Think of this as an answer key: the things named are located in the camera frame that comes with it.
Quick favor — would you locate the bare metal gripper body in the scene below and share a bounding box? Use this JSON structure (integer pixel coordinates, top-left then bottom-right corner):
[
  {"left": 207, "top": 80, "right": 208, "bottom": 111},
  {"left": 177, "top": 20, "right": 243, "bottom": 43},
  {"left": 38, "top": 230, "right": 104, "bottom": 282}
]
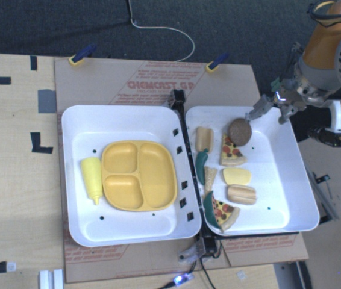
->
[{"left": 274, "top": 77, "right": 331, "bottom": 114}]

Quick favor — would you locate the brown round burger patty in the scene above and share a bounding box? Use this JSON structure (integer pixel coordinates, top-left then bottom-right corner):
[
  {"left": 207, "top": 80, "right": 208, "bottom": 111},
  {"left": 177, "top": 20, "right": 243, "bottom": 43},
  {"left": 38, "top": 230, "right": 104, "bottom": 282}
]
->
[{"left": 227, "top": 117, "right": 253, "bottom": 148}]

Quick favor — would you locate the pizza slice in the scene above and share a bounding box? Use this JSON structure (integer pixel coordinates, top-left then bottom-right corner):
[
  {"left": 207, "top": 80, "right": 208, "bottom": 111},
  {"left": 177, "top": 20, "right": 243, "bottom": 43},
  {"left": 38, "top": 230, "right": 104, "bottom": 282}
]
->
[
  {"left": 211, "top": 194, "right": 242, "bottom": 232},
  {"left": 219, "top": 132, "right": 248, "bottom": 167}
]

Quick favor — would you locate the white plastic tray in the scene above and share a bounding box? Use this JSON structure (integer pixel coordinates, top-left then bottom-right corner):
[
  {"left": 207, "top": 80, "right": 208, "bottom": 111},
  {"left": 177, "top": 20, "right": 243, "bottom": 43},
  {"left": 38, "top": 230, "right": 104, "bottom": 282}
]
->
[
  {"left": 185, "top": 105, "right": 321, "bottom": 237},
  {"left": 61, "top": 104, "right": 202, "bottom": 248}
]

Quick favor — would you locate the tan hot dog bun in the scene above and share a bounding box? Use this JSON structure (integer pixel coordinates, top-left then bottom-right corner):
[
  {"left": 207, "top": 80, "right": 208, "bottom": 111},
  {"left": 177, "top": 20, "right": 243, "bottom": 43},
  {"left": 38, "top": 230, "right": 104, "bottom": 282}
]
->
[
  {"left": 195, "top": 126, "right": 214, "bottom": 154},
  {"left": 227, "top": 184, "right": 257, "bottom": 206}
]

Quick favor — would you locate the yellow cheese slice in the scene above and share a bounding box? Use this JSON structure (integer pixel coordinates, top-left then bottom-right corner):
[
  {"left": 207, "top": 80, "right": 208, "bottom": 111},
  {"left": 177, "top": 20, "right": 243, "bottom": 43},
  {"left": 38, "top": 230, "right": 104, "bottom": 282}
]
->
[{"left": 221, "top": 167, "right": 252, "bottom": 187}]

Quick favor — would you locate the green pepper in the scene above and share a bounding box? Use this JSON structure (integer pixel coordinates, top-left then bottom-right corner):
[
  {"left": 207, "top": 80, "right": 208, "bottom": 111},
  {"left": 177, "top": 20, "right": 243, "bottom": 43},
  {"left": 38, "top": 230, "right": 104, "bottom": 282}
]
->
[{"left": 195, "top": 148, "right": 210, "bottom": 186}]

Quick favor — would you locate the thin black rod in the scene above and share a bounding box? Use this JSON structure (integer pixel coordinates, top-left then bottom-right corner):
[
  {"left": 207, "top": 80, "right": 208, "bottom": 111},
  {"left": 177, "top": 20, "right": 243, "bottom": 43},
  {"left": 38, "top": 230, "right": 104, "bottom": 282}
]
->
[{"left": 176, "top": 101, "right": 212, "bottom": 240}]

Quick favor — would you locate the tan triangular bread slice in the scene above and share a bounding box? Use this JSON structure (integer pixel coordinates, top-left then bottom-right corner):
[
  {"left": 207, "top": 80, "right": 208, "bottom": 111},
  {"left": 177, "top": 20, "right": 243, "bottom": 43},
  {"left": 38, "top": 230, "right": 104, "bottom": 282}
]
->
[{"left": 203, "top": 166, "right": 219, "bottom": 194}]

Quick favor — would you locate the dark green curved wedge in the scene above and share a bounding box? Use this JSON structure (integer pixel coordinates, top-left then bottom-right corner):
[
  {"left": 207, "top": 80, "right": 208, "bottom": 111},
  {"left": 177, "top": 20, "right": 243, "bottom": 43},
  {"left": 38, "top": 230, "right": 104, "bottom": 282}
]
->
[{"left": 202, "top": 190, "right": 222, "bottom": 231}]

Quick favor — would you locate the yellow divided plate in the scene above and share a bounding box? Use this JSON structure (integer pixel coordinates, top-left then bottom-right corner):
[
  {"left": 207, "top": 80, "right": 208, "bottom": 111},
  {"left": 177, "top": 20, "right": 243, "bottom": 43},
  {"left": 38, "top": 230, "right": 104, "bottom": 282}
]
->
[{"left": 100, "top": 140, "right": 178, "bottom": 213}]

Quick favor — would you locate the brown cardboard board red print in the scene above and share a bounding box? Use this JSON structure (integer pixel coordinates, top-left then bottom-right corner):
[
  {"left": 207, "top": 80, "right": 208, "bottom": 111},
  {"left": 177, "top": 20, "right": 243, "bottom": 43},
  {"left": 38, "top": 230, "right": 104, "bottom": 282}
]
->
[{"left": 54, "top": 57, "right": 310, "bottom": 284}]

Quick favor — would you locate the yellow squeeze bottle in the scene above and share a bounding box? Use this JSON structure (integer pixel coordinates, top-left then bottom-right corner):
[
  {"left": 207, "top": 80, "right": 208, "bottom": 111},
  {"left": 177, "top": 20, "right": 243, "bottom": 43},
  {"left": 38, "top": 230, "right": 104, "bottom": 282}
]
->
[{"left": 80, "top": 156, "right": 104, "bottom": 206}]

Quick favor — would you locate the black cylinder on white bracket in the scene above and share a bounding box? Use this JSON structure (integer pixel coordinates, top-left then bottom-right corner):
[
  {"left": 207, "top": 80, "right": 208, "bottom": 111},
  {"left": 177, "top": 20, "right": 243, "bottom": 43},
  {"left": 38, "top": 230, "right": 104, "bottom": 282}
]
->
[{"left": 307, "top": 99, "right": 341, "bottom": 148}]

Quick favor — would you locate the black block with wires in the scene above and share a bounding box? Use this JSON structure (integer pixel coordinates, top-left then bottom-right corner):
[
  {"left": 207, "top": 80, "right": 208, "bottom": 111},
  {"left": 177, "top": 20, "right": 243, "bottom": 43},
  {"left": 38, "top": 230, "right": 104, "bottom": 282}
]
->
[
  {"left": 169, "top": 89, "right": 187, "bottom": 110},
  {"left": 201, "top": 232, "right": 221, "bottom": 258}
]

